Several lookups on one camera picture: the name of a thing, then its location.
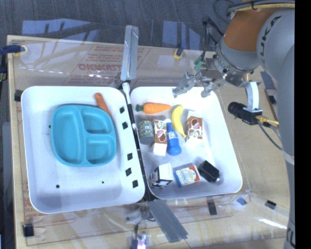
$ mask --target plastic sheet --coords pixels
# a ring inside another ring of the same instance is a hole
[[[77,28],[81,31],[83,27],[95,28],[80,24]],[[164,22],[161,25],[154,22],[152,25],[153,28],[161,26],[162,31],[171,31],[178,26],[193,28],[184,23],[175,25]],[[116,34],[113,36],[116,41],[101,42],[104,36],[97,37],[100,41],[89,41],[85,39],[86,36],[80,41],[75,40],[76,36],[54,39],[48,35],[48,38],[41,38],[39,32],[33,34],[35,37],[9,36],[9,44],[27,47],[26,54],[13,54],[10,57],[11,89],[23,91],[30,86],[39,85],[117,88],[121,83],[117,79],[121,70],[124,27],[112,30]],[[149,45],[140,45],[138,48],[137,79],[131,82],[132,89],[139,86],[176,86],[185,71],[193,71],[193,62],[201,53],[201,37],[198,32],[195,32],[196,37],[193,40],[195,46],[186,49],[180,60],[173,57],[177,40],[171,42],[170,32],[164,32],[159,42],[157,32],[159,29],[151,33]],[[144,36],[143,31],[140,31],[140,36]],[[258,80],[260,74],[256,72],[253,76]],[[216,90],[215,94],[221,104],[232,140],[242,173],[243,186],[239,192],[223,196],[168,199],[168,206],[188,232],[188,238],[180,244],[182,248],[194,248],[283,238],[288,222],[289,190],[282,154],[262,134],[259,127],[248,126],[228,114],[227,107],[233,99],[246,103],[243,89],[225,86]],[[260,104],[265,107],[265,114],[271,115],[266,97],[262,95],[261,85]],[[15,103],[18,120],[24,220],[25,224],[31,224],[34,230],[32,237],[24,238],[27,245],[61,242],[62,246],[66,244],[69,248],[78,248],[80,243],[88,247],[97,247],[101,242],[102,248],[130,248],[136,234],[140,237],[145,233],[150,247],[175,246],[168,242],[157,222],[139,214],[141,208],[144,210],[146,207],[143,200],[130,205],[52,215],[36,211],[29,198],[21,104],[19,101],[11,103]]]

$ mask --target small carton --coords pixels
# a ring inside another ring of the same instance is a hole
[[[201,180],[201,176],[195,165],[175,171],[174,176],[178,187],[190,185]]]
[[[166,156],[167,150],[167,126],[165,121],[153,120],[154,142],[151,143],[153,154]]]
[[[189,111],[186,121],[187,137],[189,140],[201,141],[203,139],[203,119],[197,112]]]
[[[170,163],[159,165],[150,174],[149,179],[151,188],[166,187],[172,180],[174,180],[172,165]]]

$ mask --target white tray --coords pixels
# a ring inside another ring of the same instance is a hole
[[[149,146],[140,145],[147,176],[157,166],[167,162],[172,164],[174,170],[176,167],[189,163],[198,167],[204,160],[207,160],[220,171],[221,180],[216,184],[202,179],[197,183],[181,188],[178,187],[175,181],[162,189],[151,188],[152,193],[160,199],[224,195],[235,193],[242,187],[241,172],[218,97],[212,92],[210,96],[202,98],[202,90],[203,88],[195,87],[177,98],[173,97],[172,87],[138,87],[131,93],[136,124],[142,120],[170,118],[175,105],[183,105],[185,108],[181,116],[183,127],[185,127],[189,110],[199,112],[203,119],[204,139],[202,144],[185,144],[183,137],[178,134],[182,148],[180,155],[170,156],[166,153],[165,157],[157,156],[153,154]],[[143,105],[146,102],[164,103],[173,107],[155,115],[136,112],[136,105]]]
[[[52,114],[64,104],[97,106],[94,99],[97,92],[103,95],[112,114],[117,137],[116,156],[103,166],[62,164],[51,146]],[[143,198],[145,184],[126,101],[119,90],[110,87],[30,87],[23,92],[21,102],[30,201],[36,210],[51,214],[130,204]]]

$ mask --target wooden table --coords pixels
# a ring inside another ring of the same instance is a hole
[[[20,36],[7,38],[7,45],[29,45],[31,48],[37,45],[43,51],[48,47],[51,49],[50,54],[42,52],[41,56],[33,56],[34,62],[30,63],[19,63],[18,59],[22,60],[22,56],[8,55],[16,248],[130,248],[134,232],[133,226],[124,222],[124,206],[49,216],[39,214],[27,198],[21,106],[19,101],[15,101],[17,90],[23,91],[33,85],[68,85],[69,81],[76,84],[78,73],[82,73],[74,70],[78,67],[76,64],[72,69],[65,68],[66,71],[71,71],[66,74],[66,78],[60,73],[49,73],[54,69],[60,71],[63,65],[67,65],[65,60],[57,63],[53,60],[53,57],[62,56],[63,50],[59,50],[59,46],[63,44],[71,44],[75,53],[78,49],[85,51],[90,45],[96,46],[103,53],[98,55],[100,59],[104,60],[105,56],[111,58],[108,69],[112,68],[114,74],[120,71],[117,65],[121,62],[122,52],[118,49],[122,46],[77,43],[80,47],[78,48],[75,43]],[[111,56],[104,54],[106,47],[111,49]],[[174,59],[173,52],[173,49],[168,48],[140,46],[137,80],[131,82],[131,88],[176,86],[185,71],[193,73],[193,61],[200,52],[185,50],[181,60]],[[212,52],[208,52],[206,57],[212,55]],[[40,69],[41,64],[44,64],[43,70]],[[256,70],[250,79],[262,81],[260,71],[261,68]],[[80,83],[84,86],[89,84],[87,81]],[[274,118],[264,88],[261,83],[259,105],[263,109],[263,115]],[[215,93],[223,105],[223,113],[242,173],[241,190],[232,195],[211,198],[217,208],[217,215],[210,215],[208,211],[207,201],[210,198],[168,200],[168,205],[188,232],[186,240],[168,243],[162,230],[153,222],[140,225],[139,233],[145,232],[148,235],[149,248],[282,248],[290,203],[282,152],[268,140],[258,126],[249,126],[228,114],[227,107],[230,102],[247,103],[244,89],[227,85]],[[275,133],[269,132],[269,135],[281,145]],[[246,203],[239,203],[239,198]],[[267,200],[276,203],[275,209],[265,206]],[[106,222],[105,227],[101,226],[101,222]],[[23,225],[27,223],[35,226],[35,235],[32,237],[23,235]],[[92,231],[94,226],[98,228],[97,231]]]

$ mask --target dark floor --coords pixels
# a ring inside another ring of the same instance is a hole
[[[0,0],[0,47],[6,45],[7,35],[28,35],[39,37],[65,37],[77,35],[78,30],[71,34],[59,34],[46,30],[41,24],[38,29],[30,22],[39,20],[65,19],[97,23],[98,26],[110,27],[111,36],[97,38],[109,43],[117,43],[115,28],[122,30],[126,25],[139,27],[139,44],[160,47],[175,47],[180,38],[166,40],[166,25],[184,22],[190,25],[196,34],[203,35],[201,19],[209,16],[219,29],[224,32],[229,24],[226,9],[230,4],[242,0]],[[215,40],[221,38],[213,31]],[[200,49],[200,42],[186,45],[186,48]],[[0,233],[4,230],[3,192],[3,146],[2,126],[9,121],[7,81],[3,82],[0,101]]]

